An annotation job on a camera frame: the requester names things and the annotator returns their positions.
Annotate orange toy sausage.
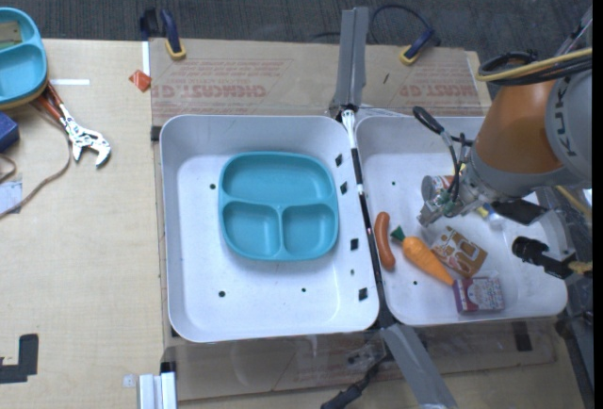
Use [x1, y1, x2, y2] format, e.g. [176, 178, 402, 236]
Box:
[373, 210, 398, 271]

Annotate brown and white packet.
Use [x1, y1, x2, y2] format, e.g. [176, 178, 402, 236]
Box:
[430, 224, 489, 281]

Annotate pink and white carton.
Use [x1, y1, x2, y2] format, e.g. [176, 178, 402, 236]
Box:
[451, 275, 507, 316]

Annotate dark blue box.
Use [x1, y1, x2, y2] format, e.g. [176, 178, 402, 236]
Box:
[0, 110, 22, 155]

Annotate orange-handled metal pliers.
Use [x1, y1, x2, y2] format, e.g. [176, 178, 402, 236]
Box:
[34, 83, 113, 170]

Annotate red and white can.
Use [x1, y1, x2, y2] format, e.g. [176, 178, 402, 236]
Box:
[419, 173, 456, 211]

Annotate small red square piece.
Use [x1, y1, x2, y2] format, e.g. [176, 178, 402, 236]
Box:
[127, 69, 153, 93]

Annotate clear plastic bottle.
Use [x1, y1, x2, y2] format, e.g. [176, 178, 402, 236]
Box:
[475, 203, 508, 232]

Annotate blue divided plate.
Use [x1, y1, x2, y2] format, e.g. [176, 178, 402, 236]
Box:
[217, 150, 341, 263]
[0, 6, 50, 107]

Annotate brown cardboard board red print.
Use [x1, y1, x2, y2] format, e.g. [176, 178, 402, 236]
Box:
[148, 37, 558, 401]

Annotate orange toy carrot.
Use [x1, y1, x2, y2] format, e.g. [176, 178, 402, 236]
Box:
[389, 224, 456, 287]

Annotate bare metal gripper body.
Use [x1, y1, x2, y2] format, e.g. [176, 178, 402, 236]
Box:
[416, 180, 489, 229]

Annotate black cylinder on white bracket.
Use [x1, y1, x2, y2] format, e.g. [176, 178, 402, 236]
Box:
[511, 208, 585, 281]

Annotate white plastic tray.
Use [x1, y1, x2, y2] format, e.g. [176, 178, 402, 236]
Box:
[353, 114, 569, 329]
[158, 114, 382, 345]

